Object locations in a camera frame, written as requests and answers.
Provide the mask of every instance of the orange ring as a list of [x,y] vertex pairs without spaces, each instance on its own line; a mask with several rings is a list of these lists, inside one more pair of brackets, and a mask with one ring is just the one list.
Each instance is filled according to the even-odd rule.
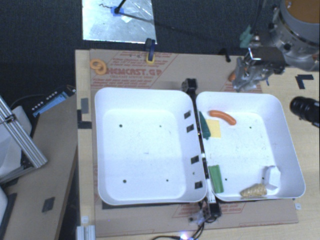
[[104,75],[107,73],[106,63],[99,58],[93,58],[90,60],[90,68],[92,68],[97,75]]

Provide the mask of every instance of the blue tape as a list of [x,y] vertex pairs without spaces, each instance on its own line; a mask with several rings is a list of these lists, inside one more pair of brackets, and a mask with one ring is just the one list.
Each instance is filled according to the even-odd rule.
[[125,13],[125,10],[121,7],[120,10],[119,10],[119,13],[115,13],[115,9],[117,8],[117,6],[113,6],[111,7],[111,13],[113,16],[115,17],[119,17],[119,16],[122,16],[121,14],[124,14]]

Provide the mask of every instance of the toy sausage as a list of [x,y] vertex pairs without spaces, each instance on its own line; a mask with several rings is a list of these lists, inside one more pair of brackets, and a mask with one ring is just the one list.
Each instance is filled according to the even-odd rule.
[[209,115],[210,117],[221,118],[227,121],[231,126],[234,126],[237,123],[236,119],[234,119],[231,115],[219,110],[210,110]]
[[232,72],[231,75],[229,75],[228,80],[229,80],[230,82],[232,82],[232,81],[235,80],[235,79],[236,79],[236,73],[235,73],[235,72]]

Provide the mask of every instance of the black cable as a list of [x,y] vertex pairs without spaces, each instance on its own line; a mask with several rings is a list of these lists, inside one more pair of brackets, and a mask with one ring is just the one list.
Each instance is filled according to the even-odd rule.
[[256,10],[255,10],[254,21],[253,21],[253,23],[251,25],[251,31],[250,31],[251,34],[253,34],[255,32],[255,30],[256,30],[258,18],[260,16],[264,1],[265,0],[257,0],[257,2],[256,2]]
[[16,101],[14,101],[11,106],[10,109],[12,110],[14,105],[17,104],[18,102],[25,100],[25,99],[30,99],[30,98],[36,98],[36,97],[43,97],[45,96],[44,94],[33,94],[33,95],[27,95],[27,96],[23,96],[21,98],[18,98]]
[[207,219],[206,221],[205,221],[205,223],[214,223],[215,221],[217,220],[217,218],[215,217],[214,219]]
[[198,239],[198,238],[201,236],[201,234],[202,234],[202,232],[204,231],[204,229],[205,229],[205,222],[203,222],[203,223],[199,226],[198,230],[192,235],[191,238],[193,238],[193,239]]
[[159,239],[159,238],[168,238],[168,239],[175,239],[175,240],[180,240],[180,236],[174,236],[174,235],[158,235],[154,238],[152,238],[152,240],[156,240],[156,239]]
[[69,91],[72,91],[71,88],[76,89],[73,85],[67,84],[66,87],[68,88]]

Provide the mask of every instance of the cardboard sheet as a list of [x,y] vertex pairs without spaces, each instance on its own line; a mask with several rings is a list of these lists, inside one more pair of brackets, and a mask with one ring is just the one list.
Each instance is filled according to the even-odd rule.
[[[90,59],[103,60],[107,73],[98,75],[90,69],[92,149],[94,161],[94,204],[97,237],[192,231],[197,224],[189,217],[199,211],[197,203],[110,206],[102,202],[97,190],[97,148],[95,126],[96,92],[103,87],[179,90],[186,78],[196,78],[197,93],[234,92],[228,76],[236,67],[223,56],[156,53],[155,63],[146,63],[146,52],[91,50]],[[251,91],[261,93],[261,86]],[[291,199],[222,203],[222,216],[206,229],[252,227],[297,223]]]

